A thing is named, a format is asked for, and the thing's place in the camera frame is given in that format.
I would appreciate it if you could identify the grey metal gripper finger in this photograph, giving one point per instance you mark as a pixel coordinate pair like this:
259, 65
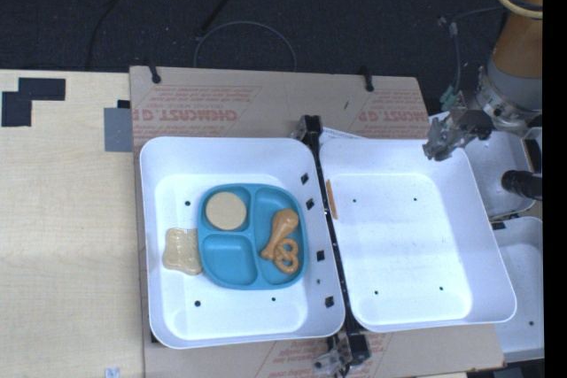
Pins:
452, 144
434, 137

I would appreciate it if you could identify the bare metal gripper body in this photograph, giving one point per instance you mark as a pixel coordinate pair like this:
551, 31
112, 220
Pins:
475, 123

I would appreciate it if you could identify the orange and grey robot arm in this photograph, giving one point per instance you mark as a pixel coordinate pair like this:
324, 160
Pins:
520, 40

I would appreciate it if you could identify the white plastic tray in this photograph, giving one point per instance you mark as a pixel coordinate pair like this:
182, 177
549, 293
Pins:
407, 252
248, 314

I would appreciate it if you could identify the thin black rod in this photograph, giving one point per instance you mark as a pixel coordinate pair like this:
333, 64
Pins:
333, 234

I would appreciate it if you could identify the brown cardboard board red print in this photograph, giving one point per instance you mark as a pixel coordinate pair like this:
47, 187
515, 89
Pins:
266, 110

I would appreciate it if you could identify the tan toy chicken drumstick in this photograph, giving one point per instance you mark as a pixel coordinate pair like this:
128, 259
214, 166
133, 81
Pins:
281, 228

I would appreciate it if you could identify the tan toy pretzel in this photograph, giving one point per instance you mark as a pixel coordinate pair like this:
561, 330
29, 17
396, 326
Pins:
288, 263

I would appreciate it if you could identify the round beige biscuit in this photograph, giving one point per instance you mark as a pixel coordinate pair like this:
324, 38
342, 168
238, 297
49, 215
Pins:
226, 211

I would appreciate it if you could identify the blue divided plate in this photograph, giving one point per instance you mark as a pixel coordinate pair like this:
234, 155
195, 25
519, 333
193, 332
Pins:
230, 261

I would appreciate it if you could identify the beige toy bread slice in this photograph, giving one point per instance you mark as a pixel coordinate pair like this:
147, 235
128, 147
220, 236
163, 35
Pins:
179, 252

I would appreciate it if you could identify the black cylinder on white bracket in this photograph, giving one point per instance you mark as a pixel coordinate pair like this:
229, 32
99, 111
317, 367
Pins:
522, 185

